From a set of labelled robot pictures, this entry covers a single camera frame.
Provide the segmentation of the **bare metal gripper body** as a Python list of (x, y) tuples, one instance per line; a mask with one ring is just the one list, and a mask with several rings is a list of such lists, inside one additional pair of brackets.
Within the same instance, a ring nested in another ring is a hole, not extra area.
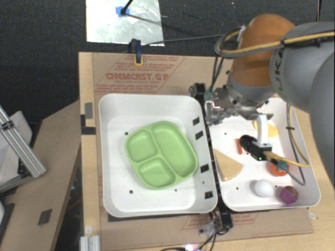
[(216, 113), (222, 108), (232, 108), (238, 116), (254, 120), (261, 113), (261, 108), (270, 98), (270, 86), (249, 87), (224, 85), (221, 88), (210, 88), (210, 100), (214, 102)]

